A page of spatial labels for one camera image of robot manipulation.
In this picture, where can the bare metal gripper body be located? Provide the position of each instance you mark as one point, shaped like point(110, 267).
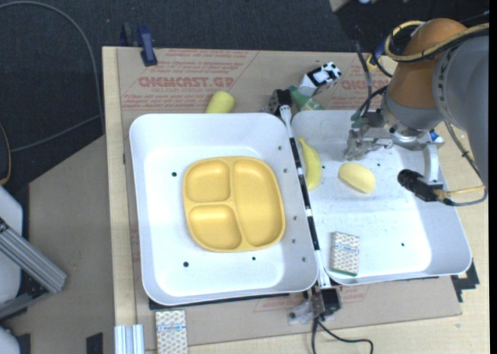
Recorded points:
point(378, 133)

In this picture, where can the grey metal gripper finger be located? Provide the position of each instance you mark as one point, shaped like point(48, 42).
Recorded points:
point(350, 147)
point(365, 148)

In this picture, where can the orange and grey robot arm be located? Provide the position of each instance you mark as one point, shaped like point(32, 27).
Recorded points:
point(458, 84)

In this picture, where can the yellow oval bread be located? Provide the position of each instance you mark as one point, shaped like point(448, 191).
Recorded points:
point(357, 177)
point(220, 103)

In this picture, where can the yellow banana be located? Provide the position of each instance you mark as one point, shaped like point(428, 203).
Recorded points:
point(313, 166)

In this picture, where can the thin black and white rod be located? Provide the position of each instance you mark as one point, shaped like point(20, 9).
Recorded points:
point(299, 168)

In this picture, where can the green bottle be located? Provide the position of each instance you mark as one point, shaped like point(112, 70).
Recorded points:
point(304, 99)

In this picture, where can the black and white carton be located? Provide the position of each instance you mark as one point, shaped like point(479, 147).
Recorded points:
point(320, 77)

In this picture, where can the white plastic tray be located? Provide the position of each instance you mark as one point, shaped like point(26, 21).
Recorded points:
point(163, 205)
point(388, 224)

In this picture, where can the yellow patterned carton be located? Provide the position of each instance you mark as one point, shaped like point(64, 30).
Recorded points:
point(171, 331)
point(345, 253)

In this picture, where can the yellow divided plate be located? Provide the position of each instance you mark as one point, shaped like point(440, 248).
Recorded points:
point(233, 205)

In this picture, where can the brown cardboard board red print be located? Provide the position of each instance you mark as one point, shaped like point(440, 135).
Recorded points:
point(186, 80)

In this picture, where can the black cylinder on white bracket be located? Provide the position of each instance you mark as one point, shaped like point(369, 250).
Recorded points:
point(415, 181)

